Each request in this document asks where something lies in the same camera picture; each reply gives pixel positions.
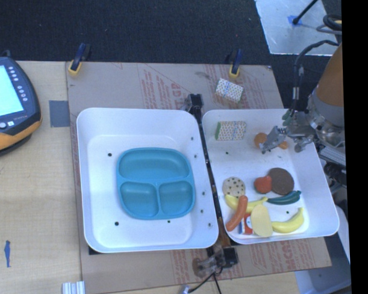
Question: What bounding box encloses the red toy tomato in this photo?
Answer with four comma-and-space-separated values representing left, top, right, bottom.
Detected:
253, 175, 273, 195

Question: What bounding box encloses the pale yellow oval potato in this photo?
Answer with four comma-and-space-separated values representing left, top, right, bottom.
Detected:
250, 204, 274, 239

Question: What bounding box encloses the black block with thin wires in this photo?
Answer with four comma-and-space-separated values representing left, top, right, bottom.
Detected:
185, 93, 205, 114
220, 246, 239, 267

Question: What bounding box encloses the tan chocolate chip biscuit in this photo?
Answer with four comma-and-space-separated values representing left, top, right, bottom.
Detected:
221, 175, 246, 198

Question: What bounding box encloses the brown cardboard board red print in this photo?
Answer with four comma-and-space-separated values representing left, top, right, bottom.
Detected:
65, 52, 334, 294

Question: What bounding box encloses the red and white carton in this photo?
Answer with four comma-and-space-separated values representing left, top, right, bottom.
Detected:
236, 213, 255, 236

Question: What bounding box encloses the thin black and white rod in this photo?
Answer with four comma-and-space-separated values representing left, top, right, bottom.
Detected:
194, 107, 228, 252

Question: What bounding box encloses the green toy pepper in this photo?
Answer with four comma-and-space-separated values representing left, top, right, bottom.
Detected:
266, 190, 302, 206

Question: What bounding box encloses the orange sausage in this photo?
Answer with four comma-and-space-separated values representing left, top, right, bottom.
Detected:
223, 195, 250, 233

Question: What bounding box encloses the brown round biscuit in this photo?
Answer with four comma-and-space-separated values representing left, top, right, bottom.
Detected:
267, 167, 295, 197

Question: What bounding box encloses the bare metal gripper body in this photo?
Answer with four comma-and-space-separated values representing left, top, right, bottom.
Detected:
282, 108, 347, 148

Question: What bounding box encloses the white patterned carton green side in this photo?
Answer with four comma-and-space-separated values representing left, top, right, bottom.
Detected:
214, 120, 248, 142

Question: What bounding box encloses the blue divided plate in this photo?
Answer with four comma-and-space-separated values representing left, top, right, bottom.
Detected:
115, 145, 197, 222

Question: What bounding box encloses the yellow banana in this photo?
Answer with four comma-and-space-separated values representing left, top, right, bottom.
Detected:
223, 192, 269, 216
270, 207, 306, 235

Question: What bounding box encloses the orange toy food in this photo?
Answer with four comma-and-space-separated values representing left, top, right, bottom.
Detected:
254, 131, 289, 151

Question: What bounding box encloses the white plastic tray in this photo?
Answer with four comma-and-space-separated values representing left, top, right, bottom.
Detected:
75, 103, 220, 255
201, 105, 341, 247

